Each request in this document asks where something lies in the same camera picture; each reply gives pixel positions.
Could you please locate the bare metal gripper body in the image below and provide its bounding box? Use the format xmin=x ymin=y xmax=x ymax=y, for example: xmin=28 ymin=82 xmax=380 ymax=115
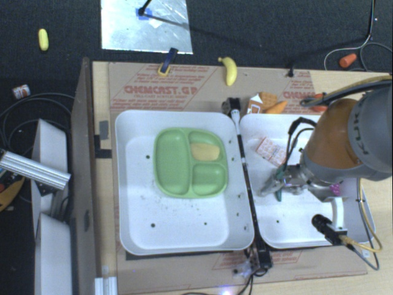
xmin=282 ymin=164 xmax=327 ymax=201

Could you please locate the thin black and white rod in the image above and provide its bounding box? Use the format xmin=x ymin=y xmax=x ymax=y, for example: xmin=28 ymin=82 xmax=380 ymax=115
xmin=232 ymin=109 xmax=262 ymax=251

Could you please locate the white plastic tray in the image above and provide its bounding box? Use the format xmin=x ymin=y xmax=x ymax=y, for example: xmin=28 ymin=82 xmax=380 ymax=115
xmin=239 ymin=112 xmax=376 ymax=250
xmin=114 ymin=109 xmax=255 ymax=256

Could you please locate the yellow bread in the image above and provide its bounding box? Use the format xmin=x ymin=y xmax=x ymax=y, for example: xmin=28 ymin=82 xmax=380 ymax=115
xmin=190 ymin=143 xmax=221 ymax=162

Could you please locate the red rounded toy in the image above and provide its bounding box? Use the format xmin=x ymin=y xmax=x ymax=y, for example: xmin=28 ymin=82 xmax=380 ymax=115
xmin=311 ymin=92 xmax=329 ymax=113

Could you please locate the orange carrot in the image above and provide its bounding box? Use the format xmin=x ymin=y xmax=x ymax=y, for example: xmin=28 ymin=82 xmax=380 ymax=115
xmin=338 ymin=53 xmax=358 ymax=68
xmin=265 ymin=100 xmax=289 ymax=114

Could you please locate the brown and white carton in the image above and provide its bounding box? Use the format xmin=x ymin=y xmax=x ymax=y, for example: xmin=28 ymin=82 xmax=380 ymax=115
xmin=246 ymin=93 xmax=265 ymax=116

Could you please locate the orange waffle biscuit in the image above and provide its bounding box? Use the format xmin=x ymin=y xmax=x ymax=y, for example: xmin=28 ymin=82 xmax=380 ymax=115
xmin=258 ymin=91 xmax=278 ymax=111

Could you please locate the green divided plate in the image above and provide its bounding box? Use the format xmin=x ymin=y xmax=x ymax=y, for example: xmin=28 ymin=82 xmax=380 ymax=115
xmin=153 ymin=127 xmax=229 ymax=200

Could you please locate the yellow banana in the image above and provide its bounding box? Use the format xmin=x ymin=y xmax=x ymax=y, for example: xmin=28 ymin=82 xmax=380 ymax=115
xmin=217 ymin=56 xmax=238 ymax=87

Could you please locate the brown cardboard board red print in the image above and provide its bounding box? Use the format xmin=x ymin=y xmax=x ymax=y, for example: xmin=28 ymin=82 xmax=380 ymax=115
xmin=107 ymin=61 xmax=369 ymax=286

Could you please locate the small red and white can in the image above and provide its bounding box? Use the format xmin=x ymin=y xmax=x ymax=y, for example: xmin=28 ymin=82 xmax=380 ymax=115
xmin=12 ymin=84 xmax=31 ymax=100

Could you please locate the yellow oblong toy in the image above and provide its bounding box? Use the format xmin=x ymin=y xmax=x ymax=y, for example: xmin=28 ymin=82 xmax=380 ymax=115
xmin=37 ymin=28 xmax=50 ymax=52

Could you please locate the black cylinder on white bracket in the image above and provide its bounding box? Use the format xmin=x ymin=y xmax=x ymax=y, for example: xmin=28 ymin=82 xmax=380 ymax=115
xmin=311 ymin=195 xmax=349 ymax=246

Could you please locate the black block with thin wires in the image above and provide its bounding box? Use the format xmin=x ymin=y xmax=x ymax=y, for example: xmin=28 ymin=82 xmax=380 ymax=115
xmin=222 ymin=96 xmax=242 ymax=115
xmin=255 ymin=241 xmax=273 ymax=270

